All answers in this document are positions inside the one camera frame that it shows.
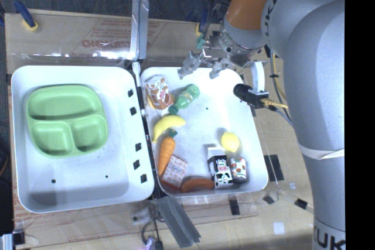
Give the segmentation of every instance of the green plate compartment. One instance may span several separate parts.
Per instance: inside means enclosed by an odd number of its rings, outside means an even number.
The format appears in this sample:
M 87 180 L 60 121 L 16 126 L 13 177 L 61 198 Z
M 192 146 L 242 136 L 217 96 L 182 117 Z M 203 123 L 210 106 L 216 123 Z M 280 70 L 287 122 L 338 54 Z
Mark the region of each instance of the green plate compartment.
M 102 148 L 108 138 L 103 104 L 85 85 L 35 90 L 26 102 L 26 118 L 33 144 L 48 157 L 89 153 Z

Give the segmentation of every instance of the can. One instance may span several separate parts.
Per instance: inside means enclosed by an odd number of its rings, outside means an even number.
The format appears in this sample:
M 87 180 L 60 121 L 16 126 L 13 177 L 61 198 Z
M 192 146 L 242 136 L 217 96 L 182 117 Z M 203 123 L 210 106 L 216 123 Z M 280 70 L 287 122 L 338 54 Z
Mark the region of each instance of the can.
M 230 172 L 233 183 L 244 183 L 246 181 L 246 160 L 243 157 L 233 157 L 229 160 Z

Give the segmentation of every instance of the toy bottle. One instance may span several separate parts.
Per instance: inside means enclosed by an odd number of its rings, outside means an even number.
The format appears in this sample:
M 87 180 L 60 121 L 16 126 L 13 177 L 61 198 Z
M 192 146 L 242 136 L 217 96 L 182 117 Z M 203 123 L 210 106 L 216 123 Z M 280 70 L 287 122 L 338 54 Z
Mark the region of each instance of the toy bottle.
M 171 115 L 176 115 L 182 108 L 187 108 L 200 94 L 199 88 L 195 84 L 189 85 L 176 100 L 176 103 L 168 108 Z

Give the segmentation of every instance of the toy banana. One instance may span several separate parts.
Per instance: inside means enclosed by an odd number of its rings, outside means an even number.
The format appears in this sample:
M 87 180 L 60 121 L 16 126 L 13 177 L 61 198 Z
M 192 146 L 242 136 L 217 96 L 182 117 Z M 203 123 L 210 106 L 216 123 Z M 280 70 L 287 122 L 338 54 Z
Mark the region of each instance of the toy banana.
M 152 143 L 156 143 L 160 135 L 170 127 L 183 126 L 186 121 L 177 115 L 167 115 L 161 118 L 154 126 L 154 139 Z

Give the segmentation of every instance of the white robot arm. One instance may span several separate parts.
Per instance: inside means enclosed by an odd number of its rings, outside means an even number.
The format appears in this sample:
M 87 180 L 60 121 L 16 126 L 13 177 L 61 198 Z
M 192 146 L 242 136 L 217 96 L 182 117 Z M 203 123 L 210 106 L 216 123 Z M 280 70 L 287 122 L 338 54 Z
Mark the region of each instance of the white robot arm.
M 221 51 L 190 54 L 179 70 L 183 77 L 208 63 L 215 77 L 233 64 L 248 67 L 265 45 L 283 59 L 290 117 L 312 187 L 313 249 L 346 249 L 344 31 L 345 0 L 232 0 L 217 37 Z

